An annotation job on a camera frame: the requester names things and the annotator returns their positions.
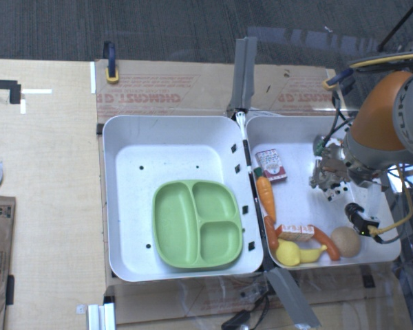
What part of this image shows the yellow banana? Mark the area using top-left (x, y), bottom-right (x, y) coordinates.
top-left (297, 245), bottom-right (328, 264)

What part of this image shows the orange sausage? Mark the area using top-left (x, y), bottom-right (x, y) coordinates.
top-left (263, 214), bottom-right (280, 253)
top-left (308, 224), bottom-right (342, 262)

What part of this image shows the orange carrot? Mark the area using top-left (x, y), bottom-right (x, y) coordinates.
top-left (253, 166), bottom-right (277, 224)

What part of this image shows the small red and white carton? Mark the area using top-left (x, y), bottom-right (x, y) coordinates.
top-left (299, 224), bottom-right (316, 243)
top-left (277, 223), bottom-right (304, 243)

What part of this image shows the tan round bread roll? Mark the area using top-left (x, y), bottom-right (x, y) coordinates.
top-left (330, 225), bottom-right (362, 259)

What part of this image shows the brown cardboard board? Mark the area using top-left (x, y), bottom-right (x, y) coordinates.
top-left (94, 59), bottom-right (376, 325)

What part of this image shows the green divided plate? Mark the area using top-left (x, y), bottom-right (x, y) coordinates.
top-left (151, 179), bottom-right (244, 272)

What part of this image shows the yellow lemon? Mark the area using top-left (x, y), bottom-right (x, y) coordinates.
top-left (275, 239), bottom-right (302, 267)

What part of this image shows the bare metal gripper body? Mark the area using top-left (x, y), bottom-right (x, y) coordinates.
top-left (313, 144), bottom-right (358, 186)

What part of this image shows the white plastic tray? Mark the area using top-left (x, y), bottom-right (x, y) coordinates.
top-left (244, 115), bottom-right (402, 271)
top-left (102, 115), bottom-right (264, 283)

